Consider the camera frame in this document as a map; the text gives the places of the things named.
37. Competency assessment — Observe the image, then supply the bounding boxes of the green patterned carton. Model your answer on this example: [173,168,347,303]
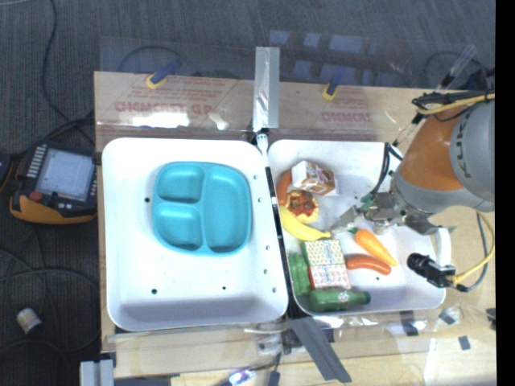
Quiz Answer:
[302,238,347,267]

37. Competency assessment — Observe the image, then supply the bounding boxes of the black cylinder on white bracket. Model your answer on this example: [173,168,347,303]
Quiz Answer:
[406,225,458,290]

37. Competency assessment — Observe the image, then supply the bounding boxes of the blue divided plate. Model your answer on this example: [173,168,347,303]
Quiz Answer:
[150,161,253,256]

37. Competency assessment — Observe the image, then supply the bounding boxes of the green bottle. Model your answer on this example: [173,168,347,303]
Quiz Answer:
[307,288,373,314]

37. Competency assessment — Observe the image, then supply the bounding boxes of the orange carrot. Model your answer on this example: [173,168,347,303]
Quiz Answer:
[347,227,400,268]

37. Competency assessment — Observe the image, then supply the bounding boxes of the white picture carton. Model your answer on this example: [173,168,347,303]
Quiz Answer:
[290,159,340,198]

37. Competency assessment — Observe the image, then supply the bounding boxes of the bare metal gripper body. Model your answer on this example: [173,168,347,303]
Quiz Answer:
[364,192,406,225]

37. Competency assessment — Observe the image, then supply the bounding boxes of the toy pizza slice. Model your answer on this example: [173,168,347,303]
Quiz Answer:
[284,189,320,224]

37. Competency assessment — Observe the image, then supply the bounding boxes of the white plastic tray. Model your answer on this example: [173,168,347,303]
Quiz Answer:
[101,137,290,332]
[266,138,447,318]

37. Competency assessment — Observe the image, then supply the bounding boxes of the orange toy sausage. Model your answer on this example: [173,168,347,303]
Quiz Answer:
[344,253,393,277]
[275,169,294,207]

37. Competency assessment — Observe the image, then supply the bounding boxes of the yellow banana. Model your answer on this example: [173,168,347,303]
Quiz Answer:
[278,204,333,242]

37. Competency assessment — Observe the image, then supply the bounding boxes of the green toy grapes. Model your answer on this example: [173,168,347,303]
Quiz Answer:
[287,252,312,298]

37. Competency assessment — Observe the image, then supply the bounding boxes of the red patterned carton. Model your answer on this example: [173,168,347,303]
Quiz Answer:
[307,263,352,291]

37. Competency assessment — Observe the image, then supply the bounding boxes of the small silver can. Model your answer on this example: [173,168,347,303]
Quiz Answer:
[15,307,43,335]

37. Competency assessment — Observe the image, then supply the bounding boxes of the brown cardboard board red print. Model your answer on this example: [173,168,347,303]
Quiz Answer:
[93,70,496,380]

